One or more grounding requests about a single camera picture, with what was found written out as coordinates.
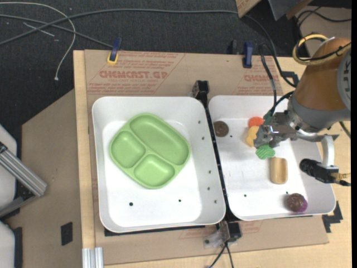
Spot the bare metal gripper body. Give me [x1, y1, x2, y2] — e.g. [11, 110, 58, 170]
[268, 112, 308, 142]

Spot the yellow toy food piece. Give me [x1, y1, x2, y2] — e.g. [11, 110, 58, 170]
[245, 126, 260, 148]

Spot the green ridged toy food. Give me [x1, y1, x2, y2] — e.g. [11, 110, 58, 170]
[255, 145, 276, 160]

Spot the orange toy carrot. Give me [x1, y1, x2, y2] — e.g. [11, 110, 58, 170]
[248, 116, 266, 128]

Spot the tan toy bread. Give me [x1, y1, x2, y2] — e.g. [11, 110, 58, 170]
[269, 156, 289, 185]

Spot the brown round biscuit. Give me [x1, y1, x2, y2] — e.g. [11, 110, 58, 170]
[213, 120, 230, 137]

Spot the white plastic tray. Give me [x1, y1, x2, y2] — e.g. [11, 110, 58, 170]
[91, 95, 227, 233]
[208, 94, 337, 222]

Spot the thin black rod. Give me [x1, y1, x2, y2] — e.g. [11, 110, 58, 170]
[204, 102, 233, 223]

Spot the brown cardboard board red print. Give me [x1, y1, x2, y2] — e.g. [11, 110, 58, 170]
[83, 49, 330, 265]

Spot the green divided plate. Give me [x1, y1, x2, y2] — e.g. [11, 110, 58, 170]
[108, 112, 192, 190]

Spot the black cylinder on white bracket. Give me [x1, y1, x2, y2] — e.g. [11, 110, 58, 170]
[295, 128, 340, 184]

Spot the black block with thin wires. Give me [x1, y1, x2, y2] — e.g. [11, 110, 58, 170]
[191, 79, 210, 101]
[219, 221, 242, 243]

